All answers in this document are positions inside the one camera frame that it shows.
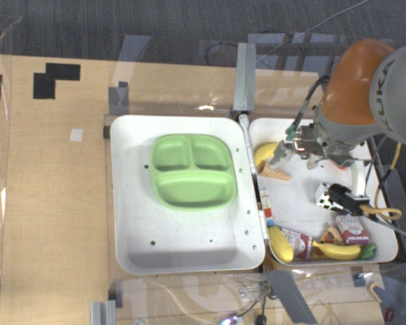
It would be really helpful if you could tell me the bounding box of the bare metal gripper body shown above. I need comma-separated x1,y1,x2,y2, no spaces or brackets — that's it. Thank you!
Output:
292,124,327,159

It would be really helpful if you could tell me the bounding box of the tan ice cream cone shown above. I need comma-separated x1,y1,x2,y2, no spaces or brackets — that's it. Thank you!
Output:
258,160,292,182

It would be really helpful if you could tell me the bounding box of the small orange toy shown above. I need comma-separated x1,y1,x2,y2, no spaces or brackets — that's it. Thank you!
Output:
326,159,348,171

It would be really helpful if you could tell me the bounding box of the thin black and white rod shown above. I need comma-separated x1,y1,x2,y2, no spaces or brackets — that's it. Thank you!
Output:
238,113,270,240

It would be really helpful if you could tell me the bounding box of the black and white spotted carton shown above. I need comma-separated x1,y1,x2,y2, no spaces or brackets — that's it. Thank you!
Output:
314,182,343,213

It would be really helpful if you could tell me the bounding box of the white plastic tray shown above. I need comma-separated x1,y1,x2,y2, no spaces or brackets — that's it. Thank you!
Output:
110,114,267,276
248,117,400,267

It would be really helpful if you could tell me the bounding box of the white and red small carton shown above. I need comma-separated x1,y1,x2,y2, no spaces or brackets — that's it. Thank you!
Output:
258,187,275,228

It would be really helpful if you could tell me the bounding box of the pizza slice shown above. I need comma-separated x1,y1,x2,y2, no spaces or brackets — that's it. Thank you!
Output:
320,225,346,247

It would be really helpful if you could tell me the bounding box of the pink carton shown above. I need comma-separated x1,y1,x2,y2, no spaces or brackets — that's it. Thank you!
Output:
334,213,371,246

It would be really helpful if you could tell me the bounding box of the yellow corn cob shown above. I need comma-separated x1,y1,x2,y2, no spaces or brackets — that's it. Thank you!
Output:
267,225,295,263

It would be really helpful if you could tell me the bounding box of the green divided plate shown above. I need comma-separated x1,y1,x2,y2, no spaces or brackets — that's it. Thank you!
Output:
150,133,238,211

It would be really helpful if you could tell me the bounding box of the green toy vegetable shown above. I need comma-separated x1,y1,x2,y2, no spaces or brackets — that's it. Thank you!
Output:
358,242,378,261

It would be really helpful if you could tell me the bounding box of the pale wood board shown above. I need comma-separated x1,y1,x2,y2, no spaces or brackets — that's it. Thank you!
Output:
107,61,386,325

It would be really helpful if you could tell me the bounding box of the black cylinder on white bracket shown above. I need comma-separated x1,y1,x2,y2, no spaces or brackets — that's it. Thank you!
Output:
327,160,371,217

